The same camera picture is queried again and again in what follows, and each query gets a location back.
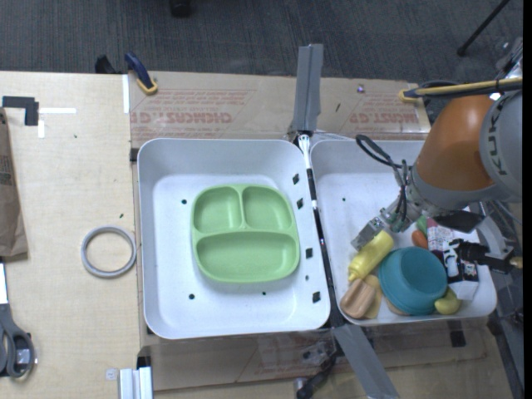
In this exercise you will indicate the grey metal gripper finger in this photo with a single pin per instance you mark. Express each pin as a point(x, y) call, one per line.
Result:
point(375, 224)
point(362, 239)

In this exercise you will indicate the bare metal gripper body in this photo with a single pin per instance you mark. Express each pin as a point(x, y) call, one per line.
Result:
point(395, 213)

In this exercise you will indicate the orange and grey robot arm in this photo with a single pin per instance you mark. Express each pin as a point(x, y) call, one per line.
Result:
point(453, 148)

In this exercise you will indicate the yellow squeeze bottle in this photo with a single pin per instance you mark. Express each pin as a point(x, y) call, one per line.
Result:
point(372, 254)

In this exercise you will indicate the green toy vegetable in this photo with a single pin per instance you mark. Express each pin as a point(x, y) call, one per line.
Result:
point(422, 224)

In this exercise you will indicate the orange carrot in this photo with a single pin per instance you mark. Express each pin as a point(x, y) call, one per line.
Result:
point(420, 239)

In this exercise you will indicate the white plastic tray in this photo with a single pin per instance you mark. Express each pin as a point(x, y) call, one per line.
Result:
point(166, 264)
point(361, 189)

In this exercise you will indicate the white and pink carton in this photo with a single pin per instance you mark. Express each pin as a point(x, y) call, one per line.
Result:
point(438, 237)

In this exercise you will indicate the tan toy hot dog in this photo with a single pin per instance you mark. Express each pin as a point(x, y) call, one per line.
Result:
point(357, 299)

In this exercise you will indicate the teal bowl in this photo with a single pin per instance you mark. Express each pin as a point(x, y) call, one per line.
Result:
point(411, 279)

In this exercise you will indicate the tan biscuit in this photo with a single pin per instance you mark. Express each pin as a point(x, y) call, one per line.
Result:
point(392, 307)

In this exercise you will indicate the black and white carton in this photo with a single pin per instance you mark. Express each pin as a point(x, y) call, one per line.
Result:
point(467, 270)

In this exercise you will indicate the green divided plate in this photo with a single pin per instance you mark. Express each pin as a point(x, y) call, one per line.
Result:
point(245, 256)

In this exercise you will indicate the brown cardboard board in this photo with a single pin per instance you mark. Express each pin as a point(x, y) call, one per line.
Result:
point(249, 114)

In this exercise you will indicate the grey tape roll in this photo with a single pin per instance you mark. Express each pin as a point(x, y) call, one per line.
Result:
point(85, 260)

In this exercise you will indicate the brown paper bag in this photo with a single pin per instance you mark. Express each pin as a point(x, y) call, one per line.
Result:
point(8, 206)

